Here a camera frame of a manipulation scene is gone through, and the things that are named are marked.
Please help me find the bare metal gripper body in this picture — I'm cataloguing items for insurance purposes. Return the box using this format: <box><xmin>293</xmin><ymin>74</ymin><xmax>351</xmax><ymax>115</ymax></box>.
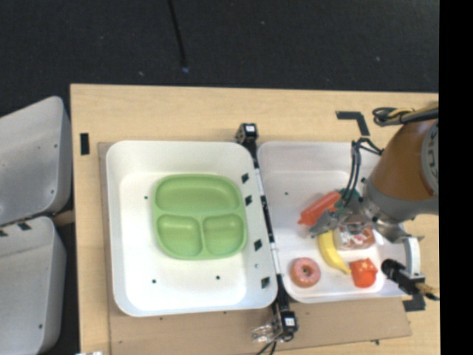
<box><xmin>334</xmin><ymin>201</ymin><xmax>407</xmax><ymax>244</ymax></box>

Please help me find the yellow banana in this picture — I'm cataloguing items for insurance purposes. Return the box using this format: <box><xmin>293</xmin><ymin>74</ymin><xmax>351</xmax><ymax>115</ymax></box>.
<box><xmin>317</xmin><ymin>229</ymin><xmax>353</xmax><ymax>276</ymax></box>

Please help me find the pink doughnut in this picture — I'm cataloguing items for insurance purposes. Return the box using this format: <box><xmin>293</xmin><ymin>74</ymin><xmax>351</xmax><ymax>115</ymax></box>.
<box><xmin>288</xmin><ymin>257</ymin><xmax>322</xmax><ymax>289</ymax></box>

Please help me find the white plastic tray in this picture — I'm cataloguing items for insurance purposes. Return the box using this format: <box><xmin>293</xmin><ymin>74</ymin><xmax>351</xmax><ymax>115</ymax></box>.
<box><xmin>256</xmin><ymin>141</ymin><xmax>423</xmax><ymax>305</ymax></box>
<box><xmin>105</xmin><ymin>139</ymin><xmax>279</xmax><ymax>318</ymax></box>

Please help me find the green divided plate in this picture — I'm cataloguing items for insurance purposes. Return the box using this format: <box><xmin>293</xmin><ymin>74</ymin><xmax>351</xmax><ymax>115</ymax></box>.
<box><xmin>151</xmin><ymin>173</ymin><xmax>249</xmax><ymax>262</ymax></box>

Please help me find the black cylinder on white bracket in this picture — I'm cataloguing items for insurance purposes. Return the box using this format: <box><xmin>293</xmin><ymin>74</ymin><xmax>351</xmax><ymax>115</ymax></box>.
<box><xmin>380</xmin><ymin>234</ymin><xmax>426</xmax><ymax>295</ymax></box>

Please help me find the black block with thin wires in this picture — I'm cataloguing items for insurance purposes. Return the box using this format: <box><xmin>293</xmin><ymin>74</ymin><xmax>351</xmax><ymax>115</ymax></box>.
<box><xmin>272</xmin><ymin>308</ymin><xmax>299</xmax><ymax>339</ymax></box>
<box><xmin>234</xmin><ymin>122</ymin><xmax>259</xmax><ymax>144</ymax></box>

